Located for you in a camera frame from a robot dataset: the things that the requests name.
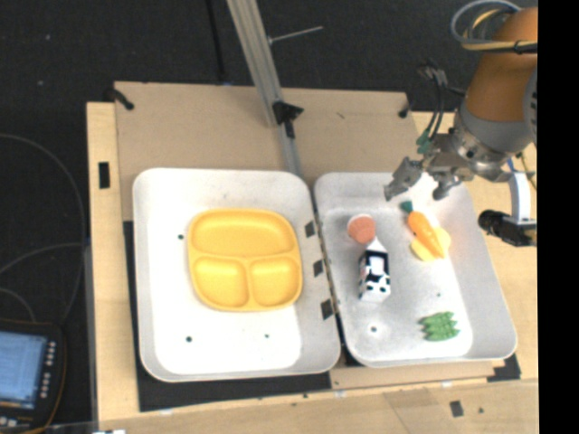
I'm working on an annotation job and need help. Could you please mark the brown cardboard board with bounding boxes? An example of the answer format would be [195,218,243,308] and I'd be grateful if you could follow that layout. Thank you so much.
[112,80,506,391]

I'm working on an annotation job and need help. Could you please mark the yellow divided plate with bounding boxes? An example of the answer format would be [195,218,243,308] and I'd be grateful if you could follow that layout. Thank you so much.
[186,208,304,313]

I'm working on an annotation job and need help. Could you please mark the pink round toy sausage slice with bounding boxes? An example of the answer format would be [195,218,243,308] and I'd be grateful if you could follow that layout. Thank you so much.
[346,213,376,244]

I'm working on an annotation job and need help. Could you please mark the yellow toy slice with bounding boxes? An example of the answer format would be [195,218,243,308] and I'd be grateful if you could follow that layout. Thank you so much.
[409,226,452,262]

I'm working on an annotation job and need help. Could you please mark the green toy pea pods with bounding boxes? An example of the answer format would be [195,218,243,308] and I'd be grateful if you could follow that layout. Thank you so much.
[417,311,461,343]

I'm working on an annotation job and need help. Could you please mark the orange toy carrot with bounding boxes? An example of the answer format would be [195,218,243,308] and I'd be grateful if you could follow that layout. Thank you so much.
[399,200,447,260]

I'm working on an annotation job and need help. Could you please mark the white plastic tray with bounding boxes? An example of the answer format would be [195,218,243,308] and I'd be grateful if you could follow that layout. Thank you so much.
[131,166,342,383]
[312,171,518,369]

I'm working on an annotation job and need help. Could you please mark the black and white milk carton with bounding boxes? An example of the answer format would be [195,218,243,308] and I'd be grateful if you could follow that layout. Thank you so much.
[357,236,393,304]

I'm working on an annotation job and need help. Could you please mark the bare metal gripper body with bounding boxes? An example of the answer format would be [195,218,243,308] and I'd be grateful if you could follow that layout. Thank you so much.
[421,132,516,184]

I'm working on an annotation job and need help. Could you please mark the black cylinder on white bracket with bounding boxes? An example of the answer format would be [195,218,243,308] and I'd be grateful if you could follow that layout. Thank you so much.
[477,171,538,248]

